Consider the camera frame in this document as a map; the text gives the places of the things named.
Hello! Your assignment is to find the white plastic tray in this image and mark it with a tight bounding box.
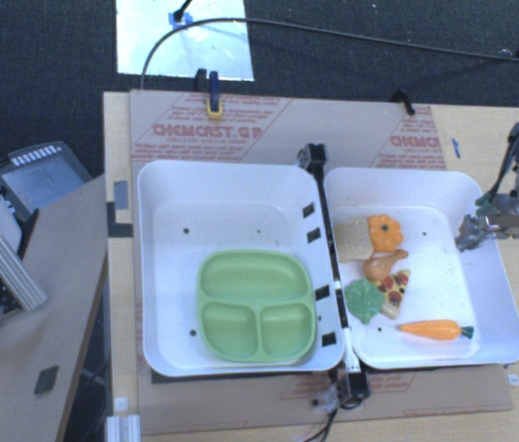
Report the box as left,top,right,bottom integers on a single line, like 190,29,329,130
323,167,519,371
136,158,347,378

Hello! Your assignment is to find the orange pumpkin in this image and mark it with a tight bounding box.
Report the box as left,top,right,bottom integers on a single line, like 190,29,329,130
367,214,403,253

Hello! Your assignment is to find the pizza slice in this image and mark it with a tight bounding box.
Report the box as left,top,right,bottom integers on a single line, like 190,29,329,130
374,269,412,320

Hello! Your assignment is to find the brown chicken drumstick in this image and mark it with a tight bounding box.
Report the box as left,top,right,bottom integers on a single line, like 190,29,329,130
362,248,410,284

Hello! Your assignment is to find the orange carrot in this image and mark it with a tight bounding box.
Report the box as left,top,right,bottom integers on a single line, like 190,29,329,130
396,319,476,342

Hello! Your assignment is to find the beige bread slice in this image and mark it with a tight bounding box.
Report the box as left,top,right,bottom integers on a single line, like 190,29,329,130
332,215,375,264

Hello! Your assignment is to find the green lettuce leaf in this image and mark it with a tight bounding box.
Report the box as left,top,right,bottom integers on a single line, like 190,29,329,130
343,277,386,326

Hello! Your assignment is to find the thin black and white rod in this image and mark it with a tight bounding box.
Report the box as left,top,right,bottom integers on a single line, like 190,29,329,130
313,162,361,373

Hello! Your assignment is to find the green divided plate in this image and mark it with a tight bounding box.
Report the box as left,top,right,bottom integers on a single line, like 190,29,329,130
195,249,318,365

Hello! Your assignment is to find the brown cardboard board red print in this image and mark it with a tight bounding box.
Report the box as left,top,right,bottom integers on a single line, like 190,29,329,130
128,88,514,436

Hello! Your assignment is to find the black block with thin wires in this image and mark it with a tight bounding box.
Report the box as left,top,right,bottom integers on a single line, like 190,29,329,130
297,142,328,170
328,369,372,410

